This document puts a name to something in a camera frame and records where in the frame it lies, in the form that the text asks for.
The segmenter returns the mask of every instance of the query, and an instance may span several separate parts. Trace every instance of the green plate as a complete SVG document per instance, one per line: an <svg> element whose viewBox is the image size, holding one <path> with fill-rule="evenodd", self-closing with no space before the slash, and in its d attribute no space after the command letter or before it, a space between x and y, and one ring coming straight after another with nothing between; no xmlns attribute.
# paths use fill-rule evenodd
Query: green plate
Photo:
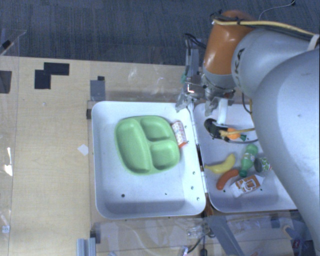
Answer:
<svg viewBox="0 0 320 256"><path fill-rule="evenodd" d="M154 174L174 167L180 160L178 143L170 124L155 115L120 120L114 131L122 164L135 174Z"/></svg>

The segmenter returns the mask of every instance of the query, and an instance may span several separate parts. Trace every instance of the banana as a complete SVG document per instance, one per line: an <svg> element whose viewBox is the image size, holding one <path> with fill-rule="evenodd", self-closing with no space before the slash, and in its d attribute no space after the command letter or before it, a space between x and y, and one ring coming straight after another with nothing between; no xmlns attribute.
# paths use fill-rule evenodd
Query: banana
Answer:
<svg viewBox="0 0 320 256"><path fill-rule="evenodd" d="M205 165L204 168L211 170L215 174L223 174L229 171L234 166L235 162L236 157L231 153L224 162L215 165Z"/></svg>

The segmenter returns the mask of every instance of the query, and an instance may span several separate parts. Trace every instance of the bottle cap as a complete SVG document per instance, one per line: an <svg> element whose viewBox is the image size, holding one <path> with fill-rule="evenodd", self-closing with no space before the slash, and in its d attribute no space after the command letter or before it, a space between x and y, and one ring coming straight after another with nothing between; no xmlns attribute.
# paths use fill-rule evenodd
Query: bottle cap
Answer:
<svg viewBox="0 0 320 256"><path fill-rule="evenodd" d="M242 178L247 177L247 174L248 174L248 172L247 172L246 170L240 170L240 171L239 171L239 175L240 175L240 177L242 177Z"/></svg>

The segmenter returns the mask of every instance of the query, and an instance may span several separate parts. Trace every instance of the sausage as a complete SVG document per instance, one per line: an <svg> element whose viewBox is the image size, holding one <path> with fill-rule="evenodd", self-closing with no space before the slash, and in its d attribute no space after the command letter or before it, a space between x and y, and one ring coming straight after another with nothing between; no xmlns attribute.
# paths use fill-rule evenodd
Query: sausage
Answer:
<svg viewBox="0 0 320 256"><path fill-rule="evenodd" d="M218 190L223 190L227 181L229 179L231 179L232 177L235 177L239 174L239 170L237 169L231 169L231 170L228 170L227 172L225 172L220 178L219 180L217 181L216 183L216 188Z"/></svg>

